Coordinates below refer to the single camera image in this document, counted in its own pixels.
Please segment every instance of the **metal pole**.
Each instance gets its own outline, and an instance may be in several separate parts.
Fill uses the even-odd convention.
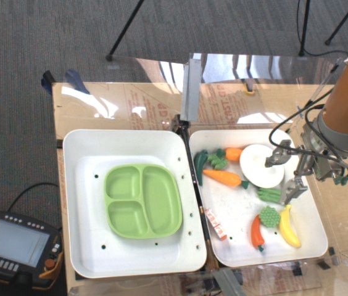
[[[340,30],[340,28],[342,27],[342,25],[344,24],[344,22],[348,19],[348,12],[347,14],[344,16],[344,18],[341,20],[340,24],[337,26],[337,28],[334,30],[334,32],[332,33],[332,35],[325,41],[326,45],[330,45],[330,42],[332,41],[332,39],[334,38],[334,36],[337,34],[337,32]]]
[[[114,54],[114,52],[115,52],[115,50],[117,49],[117,47],[118,47],[120,41],[122,40],[122,38],[123,38],[124,35],[126,34],[127,29],[129,28],[130,24],[132,23],[134,17],[136,16],[136,14],[137,14],[139,8],[142,6],[143,2],[144,2],[144,0],[139,0],[139,1],[138,1],[137,5],[136,5],[136,7],[135,7],[135,9],[134,9],[134,11],[131,13],[130,18],[128,19],[128,21],[127,21],[125,27],[123,28],[122,32],[119,34],[119,37],[118,37],[117,41],[115,42],[115,44],[114,44],[114,46],[112,47],[112,49],[111,49],[111,51],[109,52],[109,54],[106,55],[106,59],[107,59],[108,61],[111,61],[111,60],[112,60],[112,55]]]
[[[301,41],[301,45],[300,45],[299,56],[304,56],[305,33],[307,31],[307,22],[309,20],[310,1],[311,0],[307,0],[307,2],[305,3],[303,34],[302,34],[302,41]]]

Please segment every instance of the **white tray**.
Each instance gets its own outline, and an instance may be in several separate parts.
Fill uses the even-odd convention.
[[[70,259],[86,278],[196,271],[207,252],[185,145],[170,131],[78,129],[63,143]],[[174,175],[183,222],[171,236],[129,239],[111,230],[104,177],[117,165],[152,163]]]
[[[217,148],[245,148],[250,144],[263,144],[274,149],[275,147],[268,140],[270,132],[270,129],[196,131],[189,140],[192,157],[194,158],[196,153],[203,149],[212,153]],[[273,141],[280,143],[282,139],[292,141],[285,132],[276,131]],[[285,174],[282,183],[293,178],[293,171],[296,169],[298,160],[297,156],[291,157],[284,165]],[[238,172],[244,179],[239,163],[230,162],[225,170]],[[265,249],[260,252],[251,244],[252,220],[267,205],[278,212],[283,209],[283,206],[260,200],[256,193],[258,188],[251,183],[247,189],[241,186],[232,188],[204,175],[203,186],[199,186],[199,189],[203,207],[211,209],[228,235],[226,240],[220,241],[209,224],[214,254],[226,266],[248,266],[320,257],[328,248],[328,239],[310,190],[305,191],[299,198],[292,199],[290,203],[291,224],[299,237],[301,247],[295,248],[287,244],[278,227],[261,226]]]

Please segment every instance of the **white paper plate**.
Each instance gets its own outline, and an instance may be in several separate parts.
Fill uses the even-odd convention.
[[[225,147],[245,149],[251,144],[273,148],[268,140],[270,132],[270,129],[200,130],[191,135],[189,145],[192,157],[203,149],[209,152]],[[275,142],[281,142],[282,139],[291,140],[288,134],[280,130],[275,131],[272,138]],[[293,171],[298,161],[298,156],[293,156],[283,165],[284,179],[278,187],[282,187],[286,181],[294,177]],[[238,172],[240,177],[244,178],[238,162],[230,162],[225,170]],[[283,206],[260,200],[257,195],[259,188],[251,183],[247,189],[242,186],[228,187],[203,176],[203,186],[199,186],[199,189],[203,207],[211,209],[228,236],[226,240],[221,241],[209,224],[213,252],[226,266],[238,267],[316,258],[322,256],[328,248],[328,238],[310,190],[291,200],[291,224],[299,237],[301,247],[295,248],[287,244],[278,227],[261,227],[265,243],[263,252],[260,252],[251,243],[252,221],[267,205],[278,212]]]
[[[249,182],[268,189],[279,185],[283,180],[284,166],[265,167],[266,157],[270,157],[272,152],[273,149],[261,144],[249,145],[242,151],[240,167]]]

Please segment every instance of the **green divided plate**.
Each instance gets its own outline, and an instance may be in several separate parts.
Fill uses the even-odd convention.
[[[160,165],[137,163],[111,169],[104,200],[108,224],[122,237],[165,237],[182,224],[178,186],[172,173]]]

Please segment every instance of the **yellow banana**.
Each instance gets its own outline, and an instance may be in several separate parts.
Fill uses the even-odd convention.
[[[280,213],[280,223],[278,227],[280,229],[282,237],[285,241],[293,247],[299,248],[301,246],[299,238],[294,233],[291,227],[291,220],[289,215],[289,210],[291,209],[291,205],[287,204],[285,208]]]

